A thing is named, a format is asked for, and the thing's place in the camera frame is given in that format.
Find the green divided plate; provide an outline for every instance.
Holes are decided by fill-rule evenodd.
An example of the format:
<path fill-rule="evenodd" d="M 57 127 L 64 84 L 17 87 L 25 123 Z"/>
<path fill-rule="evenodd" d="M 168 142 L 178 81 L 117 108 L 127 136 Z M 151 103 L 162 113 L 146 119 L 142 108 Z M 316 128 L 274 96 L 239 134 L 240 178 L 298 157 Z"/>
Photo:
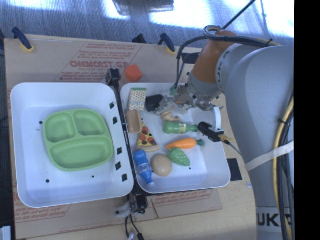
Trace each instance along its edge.
<path fill-rule="evenodd" d="M 108 162 L 114 144 L 104 118 L 91 109 L 51 114 L 43 124 L 44 140 L 53 164 L 64 171 L 80 171 Z"/>

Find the pizza slice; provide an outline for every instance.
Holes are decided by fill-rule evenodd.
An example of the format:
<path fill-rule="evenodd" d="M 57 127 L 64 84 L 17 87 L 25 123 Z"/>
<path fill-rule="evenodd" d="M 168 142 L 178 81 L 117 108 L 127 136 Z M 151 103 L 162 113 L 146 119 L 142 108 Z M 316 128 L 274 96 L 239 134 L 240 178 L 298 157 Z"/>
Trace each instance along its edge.
<path fill-rule="evenodd" d="M 136 144 L 136 150 L 144 150 L 146 153 L 151 153 L 160 150 L 160 145 L 157 144 L 154 136 L 149 131 L 146 124 L 142 123 L 142 131 Z"/>

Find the shiny metallic floor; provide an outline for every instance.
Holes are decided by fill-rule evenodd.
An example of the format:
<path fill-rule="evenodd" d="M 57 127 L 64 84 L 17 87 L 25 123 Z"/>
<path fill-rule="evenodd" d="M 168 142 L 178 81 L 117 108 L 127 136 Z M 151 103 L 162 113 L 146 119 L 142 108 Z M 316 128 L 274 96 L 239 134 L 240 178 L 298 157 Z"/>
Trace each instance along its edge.
<path fill-rule="evenodd" d="M 157 44 L 166 33 L 181 46 L 202 36 L 207 25 L 228 25 L 226 29 L 238 36 L 294 47 L 295 0 L 256 0 L 229 25 L 250 1 L 0 0 L 0 29 L 9 39 L 14 38 L 14 27 L 25 34 L 117 42 L 131 42 L 143 34 L 149 44 Z M 13 225 L 4 58 L 0 50 L 0 227 Z"/>

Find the green bottle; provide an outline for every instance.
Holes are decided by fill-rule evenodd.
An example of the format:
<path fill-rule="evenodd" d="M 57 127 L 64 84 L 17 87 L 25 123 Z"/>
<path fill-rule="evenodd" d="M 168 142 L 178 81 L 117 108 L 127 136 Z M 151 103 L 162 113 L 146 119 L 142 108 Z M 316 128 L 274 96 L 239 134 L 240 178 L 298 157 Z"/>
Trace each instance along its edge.
<path fill-rule="evenodd" d="M 163 131 L 166 134 L 186 134 L 187 132 L 197 132 L 198 126 L 196 124 L 190 125 L 184 122 L 166 121 L 163 125 Z"/>

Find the cardboard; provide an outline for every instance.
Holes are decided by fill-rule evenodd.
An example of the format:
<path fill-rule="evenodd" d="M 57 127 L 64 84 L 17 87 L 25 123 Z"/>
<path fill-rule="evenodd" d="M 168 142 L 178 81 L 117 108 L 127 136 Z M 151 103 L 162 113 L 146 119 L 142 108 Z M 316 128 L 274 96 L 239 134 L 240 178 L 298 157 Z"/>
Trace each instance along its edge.
<path fill-rule="evenodd" d="M 126 196 L 46 208 L 30 208 L 21 202 L 17 191 L 10 93 L 14 86 L 26 82 L 100 83 L 105 81 L 108 69 L 118 68 L 123 75 L 129 65 L 138 65 L 143 74 L 139 80 L 141 83 L 171 83 L 176 75 L 176 57 L 169 54 L 163 45 L 38 35 L 26 37 L 34 46 L 31 53 L 21 48 L 18 39 L 4 41 L 16 238 L 19 240 L 124 224 L 125 218 L 116 217 L 115 208 L 127 202 Z M 187 73 L 185 69 L 180 79 L 182 83 L 187 80 Z M 120 87 L 129 82 L 123 77 Z M 152 195 L 147 200 L 146 213 L 135 214 L 136 221 L 222 209 L 217 189 Z"/>

